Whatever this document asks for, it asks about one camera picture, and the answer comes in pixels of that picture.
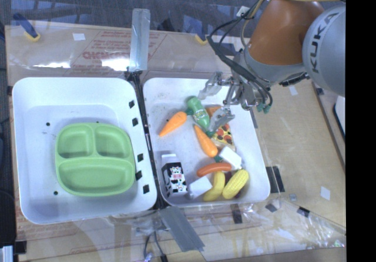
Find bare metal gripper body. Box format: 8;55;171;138
231;59;267;112

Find small orange toy food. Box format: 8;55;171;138
204;105;223;118

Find pizza slice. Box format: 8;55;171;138
211;123;237;152

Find green plastic bottle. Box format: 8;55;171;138
186;95;211;129

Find orange carrot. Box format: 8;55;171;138
193;124;223;163
158;109;194;138

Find white block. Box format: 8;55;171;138
187;176;213;200
219;146;243;170

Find white plastic tray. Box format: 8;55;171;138
11;76;158;225
142;77;271;208

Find orange sausage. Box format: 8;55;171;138
196;162;233;178

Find yellow corn cob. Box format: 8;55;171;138
221;169;250;200

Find yellow banana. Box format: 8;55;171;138
203;170;226;203

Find cow print milk carton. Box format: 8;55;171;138
160;153;189;199

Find green divided plate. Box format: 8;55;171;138
54;122;137;197

